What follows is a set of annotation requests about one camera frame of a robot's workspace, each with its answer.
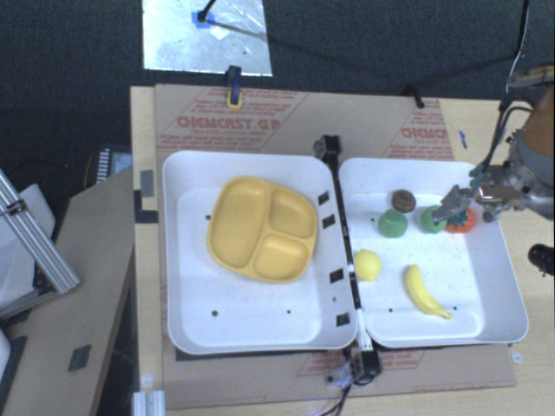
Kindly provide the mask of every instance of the blue tape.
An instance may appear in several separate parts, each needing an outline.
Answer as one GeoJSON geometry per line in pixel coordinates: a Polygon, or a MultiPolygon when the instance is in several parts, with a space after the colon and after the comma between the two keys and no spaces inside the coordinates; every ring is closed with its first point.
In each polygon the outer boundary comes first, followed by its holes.
{"type": "Polygon", "coordinates": [[[467,141],[465,140],[465,134],[459,130],[460,142],[462,143],[463,148],[467,149],[467,141]]]}
{"type": "Polygon", "coordinates": [[[199,29],[207,29],[207,28],[210,28],[211,26],[209,22],[216,22],[216,17],[210,11],[208,11],[208,14],[206,15],[206,20],[204,22],[199,22],[199,13],[200,13],[199,10],[193,11],[191,13],[191,18],[193,20],[195,27],[199,29]]]}

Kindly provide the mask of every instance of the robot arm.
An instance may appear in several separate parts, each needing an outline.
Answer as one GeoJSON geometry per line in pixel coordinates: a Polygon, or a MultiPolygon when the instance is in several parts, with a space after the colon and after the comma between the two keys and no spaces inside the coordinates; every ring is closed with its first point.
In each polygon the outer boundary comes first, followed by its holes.
{"type": "MultiPolygon", "coordinates": [[[[514,209],[529,209],[537,212],[547,220],[553,220],[553,66],[535,68],[523,75],[515,75],[509,86],[513,88],[534,86],[549,86],[545,89],[538,103],[532,110],[522,129],[516,131],[507,140],[511,146],[509,155],[502,166],[489,165],[497,143],[502,137],[506,118],[511,110],[500,109],[501,115],[496,127],[490,153],[485,160],[471,171],[474,177],[470,187],[454,186],[441,201],[441,207],[433,213],[433,220],[451,218],[467,208],[473,201],[483,205],[483,218],[486,222],[497,219],[501,212],[514,209]]],[[[551,260],[535,257],[530,260],[551,260]]],[[[552,267],[542,267],[544,272],[552,274],[552,267]]]]}

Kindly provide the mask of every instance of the white tray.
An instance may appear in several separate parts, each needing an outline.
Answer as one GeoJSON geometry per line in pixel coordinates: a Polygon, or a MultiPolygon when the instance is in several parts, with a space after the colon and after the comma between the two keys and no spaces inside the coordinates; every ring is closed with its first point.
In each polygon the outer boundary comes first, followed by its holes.
{"type": "Polygon", "coordinates": [[[477,223],[466,234],[427,234],[419,224],[421,211],[438,205],[453,185],[468,186],[472,168],[396,159],[349,159],[340,168],[353,252],[365,248],[382,260],[380,276],[359,282],[359,290],[366,329],[386,347],[514,342],[526,335],[528,318],[499,222],[484,223],[474,203],[477,223]],[[402,237],[383,237],[378,219],[398,189],[411,191],[417,206],[402,237]],[[451,320],[424,315],[412,303],[404,275],[413,263],[451,320]]]}
{"type": "Polygon", "coordinates": [[[333,179],[303,156],[184,151],[163,168],[168,330],[191,354],[332,349],[349,345],[356,317],[333,179]],[[217,265],[206,248],[208,219],[225,183],[252,176],[300,192],[317,208],[317,243],[293,283],[264,283],[217,265]],[[329,200],[319,205],[327,192],[329,200]],[[323,228],[323,219],[335,224],[323,228]],[[343,279],[330,282],[330,273],[343,279]],[[342,316],[348,316],[346,322],[342,316]]]}

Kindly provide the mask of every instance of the wooden table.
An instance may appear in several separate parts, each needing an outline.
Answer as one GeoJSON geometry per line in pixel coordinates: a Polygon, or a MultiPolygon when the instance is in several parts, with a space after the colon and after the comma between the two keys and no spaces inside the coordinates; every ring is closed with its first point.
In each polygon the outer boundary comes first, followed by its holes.
{"type": "Polygon", "coordinates": [[[82,283],[5,329],[26,338],[5,416],[97,414],[133,274],[131,187],[127,169],[71,199],[56,248],[82,283]]]}
{"type": "MultiPolygon", "coordinates": [[[[154,126],[155,93],[153,88],[132,89],[132,123],[134,149],[134,189],[140,189],[140,172],[156,168],[154,126]]],[[[440,100],[454,157],[472,164],[479,163],[489,148],[497,120],[497,101],[440,100]],[[466,136],[465,148],[460,133],[466,136]]],[[[508,131],[520,127],[526,117],[516,113],[508,131]]],[[[493,163],[507,156],[503,144],[493,163]]],[[[145,210],[158,208],[158,193],[143,198],[145,210]]],[[[553,224],[530,211],[508,211],[501,215],[501,225],[513,261],[530,321],[526,338],[513,346],[523,362],[514,365],[516,387],[470,391],[415,393],[395,396],[347,399],[345,415],[518,415],[550,414],[555,408],[555,335],[553,314],[553,280],[543,278],[527,260],[530,247],[537,243],[553,245],[553,224]]],[[[160,266],[157,224],[138,224],[135,230],[139,370],[141,390],[150,392],[164,388],[160,337],[160,266]]],[[[331,401],[314,400],[277,404],[225,406],[167,411],[169,416],[319,414],[333,405],[331,401]]]]}

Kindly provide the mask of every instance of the brown ball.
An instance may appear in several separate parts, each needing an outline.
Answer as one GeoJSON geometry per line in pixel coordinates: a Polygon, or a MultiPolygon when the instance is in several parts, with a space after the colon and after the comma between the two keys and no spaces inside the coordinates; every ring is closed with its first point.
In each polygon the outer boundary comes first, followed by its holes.
{"type": "Polygon", "coordinates": [[[416,199],[412,192],[397,190],[393,193],[391,204],[400,212],[411,212],[416,207],[416,199]]]}

